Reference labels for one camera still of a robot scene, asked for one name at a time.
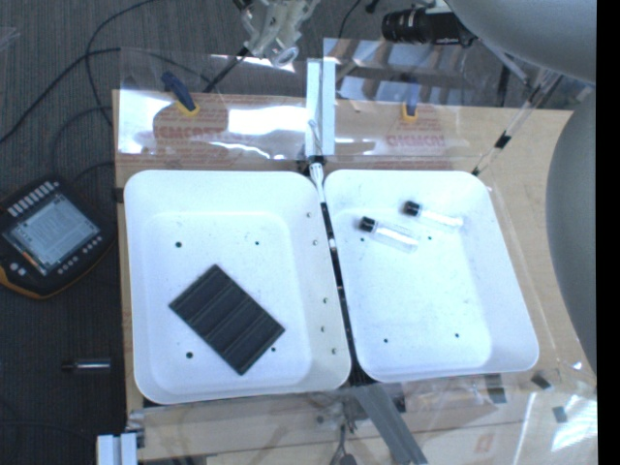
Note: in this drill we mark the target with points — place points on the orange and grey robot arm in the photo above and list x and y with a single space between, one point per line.
533 17

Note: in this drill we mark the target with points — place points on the clear vial with black cap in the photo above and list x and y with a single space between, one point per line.
431 214
387 234

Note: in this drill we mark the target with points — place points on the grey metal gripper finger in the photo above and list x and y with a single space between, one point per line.
288 32
259 29

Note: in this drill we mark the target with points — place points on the black ribbed rectangular pad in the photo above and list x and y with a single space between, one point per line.
226 319

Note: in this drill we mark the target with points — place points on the brown cardboard board red print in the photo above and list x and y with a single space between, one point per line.
523 240

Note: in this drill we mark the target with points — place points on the black cylinder on white bracket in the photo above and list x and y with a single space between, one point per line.
412 26

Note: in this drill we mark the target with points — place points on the dark metal cylinder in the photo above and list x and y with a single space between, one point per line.
87 365

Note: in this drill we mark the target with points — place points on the white plastic tray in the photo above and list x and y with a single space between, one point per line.
426 298
218 240

